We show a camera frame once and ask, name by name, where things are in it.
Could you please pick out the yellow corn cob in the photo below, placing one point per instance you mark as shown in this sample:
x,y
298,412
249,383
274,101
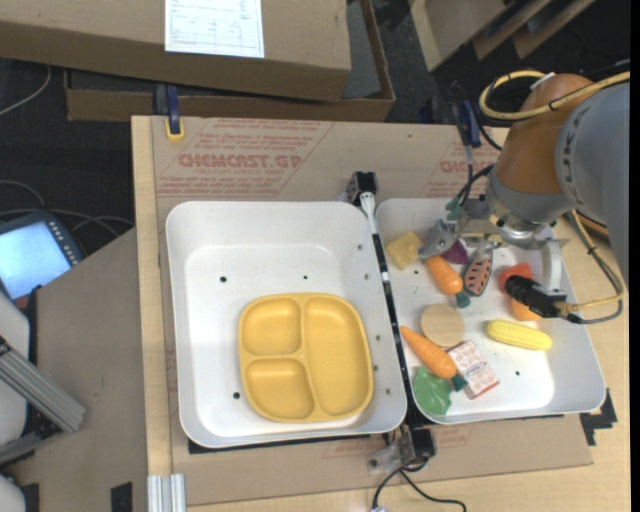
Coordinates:
x,y
519,335

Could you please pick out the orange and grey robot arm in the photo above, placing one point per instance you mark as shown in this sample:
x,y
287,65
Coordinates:
x,y
535,150

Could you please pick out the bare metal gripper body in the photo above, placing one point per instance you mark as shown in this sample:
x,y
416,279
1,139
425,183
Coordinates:
x,y
477,222

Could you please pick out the orange toy fruit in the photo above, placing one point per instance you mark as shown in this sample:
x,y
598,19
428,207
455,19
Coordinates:
x,y
522,311

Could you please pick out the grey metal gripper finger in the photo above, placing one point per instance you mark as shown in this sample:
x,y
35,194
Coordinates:
x,y
437,240
484,250

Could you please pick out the pink and white carton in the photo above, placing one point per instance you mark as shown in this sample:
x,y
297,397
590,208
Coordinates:
x,y
472,369

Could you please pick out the purple toy vegetable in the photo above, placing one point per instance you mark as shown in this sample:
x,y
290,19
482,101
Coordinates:
x,y
456,254

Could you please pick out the watermelon slice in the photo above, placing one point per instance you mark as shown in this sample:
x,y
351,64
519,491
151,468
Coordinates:
x,y
477,277

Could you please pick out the black cylinder on white bracket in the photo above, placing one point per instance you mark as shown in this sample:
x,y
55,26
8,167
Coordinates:
x,y
532,295

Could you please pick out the brown cardboard board, red print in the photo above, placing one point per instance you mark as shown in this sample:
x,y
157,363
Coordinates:
x,y
280,150

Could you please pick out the tan round biscuit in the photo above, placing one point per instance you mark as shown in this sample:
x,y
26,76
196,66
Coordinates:
x,y
442,325

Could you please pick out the cardboard box with white label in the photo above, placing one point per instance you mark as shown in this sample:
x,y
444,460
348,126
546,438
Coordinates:
x,y
100,45

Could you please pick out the red-orange toy pepper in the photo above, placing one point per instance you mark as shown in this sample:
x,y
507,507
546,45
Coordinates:
x,y
515,274

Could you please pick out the yellow divided plate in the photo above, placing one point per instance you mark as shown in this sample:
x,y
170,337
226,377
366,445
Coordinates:
x,y
305,357

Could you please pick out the white plastic tray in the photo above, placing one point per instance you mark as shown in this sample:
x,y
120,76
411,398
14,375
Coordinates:
x,y
280,240
505,380

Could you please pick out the green lettuce leaf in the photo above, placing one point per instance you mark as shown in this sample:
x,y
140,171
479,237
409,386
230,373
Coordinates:
x,y
431,392

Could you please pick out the orange carrot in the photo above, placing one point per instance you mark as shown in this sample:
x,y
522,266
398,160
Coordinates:
x,y
430,355
445,277

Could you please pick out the thin black and white rod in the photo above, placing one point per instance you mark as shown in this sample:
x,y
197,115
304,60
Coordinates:
x,y
384,272

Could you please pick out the yellow cheese wedge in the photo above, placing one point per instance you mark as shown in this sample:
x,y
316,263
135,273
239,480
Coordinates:
x,y
402,250

